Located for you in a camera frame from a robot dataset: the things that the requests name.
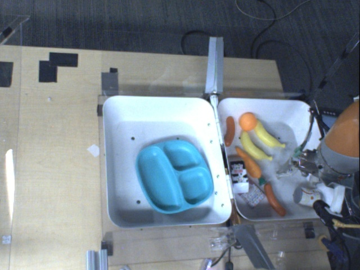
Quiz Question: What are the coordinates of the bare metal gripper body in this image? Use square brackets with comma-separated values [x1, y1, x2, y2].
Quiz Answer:
[291, 149, 325, 180]

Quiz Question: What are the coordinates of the white can with orange print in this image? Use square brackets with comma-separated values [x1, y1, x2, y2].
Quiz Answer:
[292, 186, 322, 208]

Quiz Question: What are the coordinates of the yellow banana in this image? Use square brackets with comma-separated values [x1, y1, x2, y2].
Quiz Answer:
[239, 130, 274, 161]
[254, 119, 286, 150]

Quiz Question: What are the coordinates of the red-orange sausage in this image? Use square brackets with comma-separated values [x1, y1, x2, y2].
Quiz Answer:
[263, 182, 287, 217]
[223, 116, 236, 147]

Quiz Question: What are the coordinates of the white plastic tray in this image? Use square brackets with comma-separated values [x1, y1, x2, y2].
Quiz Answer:
[218, 97, 327, 222]
[102, 95, 233, 230]

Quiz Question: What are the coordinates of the orange carrot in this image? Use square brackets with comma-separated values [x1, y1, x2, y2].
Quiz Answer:
[235, 146, 268, 187]

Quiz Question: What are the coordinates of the white patterned packet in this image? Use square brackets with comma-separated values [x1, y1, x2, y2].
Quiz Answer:
[240, 184, 267, 208]

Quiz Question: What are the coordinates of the black and white carton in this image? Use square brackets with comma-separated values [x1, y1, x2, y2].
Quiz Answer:
[228, 159, 250, 194]

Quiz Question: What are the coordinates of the orange ball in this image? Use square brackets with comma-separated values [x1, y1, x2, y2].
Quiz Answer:
[238, 111, 258, 132]

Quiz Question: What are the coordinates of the blue divided plate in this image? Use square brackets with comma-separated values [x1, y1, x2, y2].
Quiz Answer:
[136, 139, 215, 215]

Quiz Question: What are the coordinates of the black cylinder on white bracket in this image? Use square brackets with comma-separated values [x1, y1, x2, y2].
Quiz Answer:
[312, 183, 346, 228]

